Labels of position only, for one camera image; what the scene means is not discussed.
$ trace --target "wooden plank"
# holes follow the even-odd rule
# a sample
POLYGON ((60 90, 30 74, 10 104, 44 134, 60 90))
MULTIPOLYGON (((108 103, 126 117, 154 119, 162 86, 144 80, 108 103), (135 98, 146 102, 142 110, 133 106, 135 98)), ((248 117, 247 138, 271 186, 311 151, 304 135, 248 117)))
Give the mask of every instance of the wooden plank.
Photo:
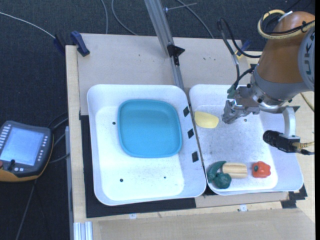
POLYGON ((316 225, 298 208, 100 221, 108 240, 313 240, 316 225))
POLYGON ((195 199, 196 207, 219 207, 242 204, 279 202, 288 199, 288 192, 267 192, 236 195, 202 195, 195 199))
POLYGON ((86 218, 86 198, 84 164, 82 157, 82 135, 79 120, 79 78, 77 47, 67 45, 65 49, 66 77, 68 93, 68 113, 70 129, 70 159, 71 159, 71 181, 72 181, 72 203, 74 222, 83 223, 86 218))

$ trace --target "red bell pepper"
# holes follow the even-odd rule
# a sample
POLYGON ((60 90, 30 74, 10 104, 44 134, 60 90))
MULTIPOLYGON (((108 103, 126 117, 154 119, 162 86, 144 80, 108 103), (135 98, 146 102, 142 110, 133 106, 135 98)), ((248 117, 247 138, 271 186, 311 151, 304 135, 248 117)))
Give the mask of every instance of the red bell pepper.
POLYGON ((252 165, 252 176, 255 178, 266 178, 271 175, 271 166, 265 162, 258 161, 252 165))

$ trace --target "green toy vegetable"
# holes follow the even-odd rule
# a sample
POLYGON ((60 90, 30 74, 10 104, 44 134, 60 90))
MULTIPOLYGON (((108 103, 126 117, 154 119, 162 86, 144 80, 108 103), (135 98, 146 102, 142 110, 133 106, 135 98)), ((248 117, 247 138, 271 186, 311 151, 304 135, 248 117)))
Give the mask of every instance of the green toy vegetable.
POLYGON ((231 176, 228 173, 218 172, 226 161, 215 162, 207 172, 209 182, 213 182, 219 189, 227 189, 231 184, 231 176))

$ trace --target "white drying tray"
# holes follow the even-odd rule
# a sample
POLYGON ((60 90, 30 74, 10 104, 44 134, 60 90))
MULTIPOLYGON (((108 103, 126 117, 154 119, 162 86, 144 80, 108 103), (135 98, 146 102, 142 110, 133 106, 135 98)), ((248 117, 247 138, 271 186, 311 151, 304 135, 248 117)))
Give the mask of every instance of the white drying tray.
POLYGON ((260 112, 238 118, 233 124, 222 121, 229 85, 198 84, 189 91, 192 112, 210 113, 219 118, 216 128, 202 128, 196 125, 203 164, 207 171, 215 162, 227 161, 247 165, 248 177, 232 179, 227 189, 208 186, 219 195, 235 195, 257 192, 296 191, 303 184, 303 175, 295 153, 285 153, 266 144, 263 134, 266 130, 284 131, 282 114, 260 112), (252 164, 263 161, 271 166, 267 178, 254 178, 252 164))
POLYGON ((98 84, 87 93, 93 187, 109 206, 193 198, 206 188, 206 176, 186 94, 173 85, 98 84), (182 147, 170 157, 140 158, 124 152, 118 135, 119 106, 147 99, 172 105, 180 120, 182 147))

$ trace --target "blue clamp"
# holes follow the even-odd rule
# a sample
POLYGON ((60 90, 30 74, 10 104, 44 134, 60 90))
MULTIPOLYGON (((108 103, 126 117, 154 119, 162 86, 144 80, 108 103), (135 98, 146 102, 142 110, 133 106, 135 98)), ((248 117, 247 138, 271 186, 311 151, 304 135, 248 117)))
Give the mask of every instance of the blue clamp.
POLYGON ((75 45, 78 45, 77 51, 84 57, 87 56, 90 51, 87 49, 81 34, 78 31, 71 32, 71 39, 75 45))

